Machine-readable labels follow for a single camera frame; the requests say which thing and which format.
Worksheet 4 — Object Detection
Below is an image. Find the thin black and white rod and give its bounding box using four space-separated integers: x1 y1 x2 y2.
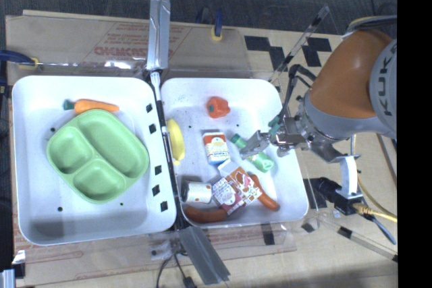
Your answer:
149 71 184 231

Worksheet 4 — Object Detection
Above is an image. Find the green divided plate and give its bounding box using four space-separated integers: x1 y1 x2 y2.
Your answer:
46 109 151 205

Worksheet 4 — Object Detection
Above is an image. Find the orange and white carton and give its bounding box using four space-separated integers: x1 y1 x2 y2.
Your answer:
217 159 264 207

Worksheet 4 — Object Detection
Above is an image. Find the black cylinder on white bracket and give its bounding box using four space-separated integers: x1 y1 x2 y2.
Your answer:
314 144 365 216

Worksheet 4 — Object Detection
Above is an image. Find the orange and blue carton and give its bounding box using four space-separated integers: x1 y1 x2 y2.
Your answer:
202 131 232 166

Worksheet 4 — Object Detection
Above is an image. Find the pink and white carton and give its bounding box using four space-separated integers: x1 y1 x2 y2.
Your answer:
211 177 248 217

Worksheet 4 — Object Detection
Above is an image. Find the red bell pepper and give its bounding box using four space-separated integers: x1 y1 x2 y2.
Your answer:
206 96 232 119

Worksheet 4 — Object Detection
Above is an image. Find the orange carrot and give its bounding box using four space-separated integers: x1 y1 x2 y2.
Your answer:
62 98 121 114

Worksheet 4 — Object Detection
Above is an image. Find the white plastic tray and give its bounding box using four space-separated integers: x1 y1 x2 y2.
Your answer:
11 75 178 246
159 77 310 229

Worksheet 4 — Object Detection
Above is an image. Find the brown sausage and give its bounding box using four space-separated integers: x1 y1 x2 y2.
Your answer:
183 205 228 224
248 173 281 212

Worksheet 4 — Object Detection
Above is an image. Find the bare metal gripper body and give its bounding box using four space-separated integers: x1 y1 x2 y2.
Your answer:
269 115 313 158

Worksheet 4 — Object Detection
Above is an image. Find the brown cardboard board, red print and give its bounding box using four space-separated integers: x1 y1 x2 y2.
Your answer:
5 9 298 287

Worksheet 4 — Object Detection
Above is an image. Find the white can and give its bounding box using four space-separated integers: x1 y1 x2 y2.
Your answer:
180 180 213 204

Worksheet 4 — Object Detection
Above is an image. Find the green bottle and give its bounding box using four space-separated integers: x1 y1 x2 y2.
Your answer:
230 133 275 174

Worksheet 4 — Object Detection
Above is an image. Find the yellow banana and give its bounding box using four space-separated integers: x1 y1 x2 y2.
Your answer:
166 118 186 167

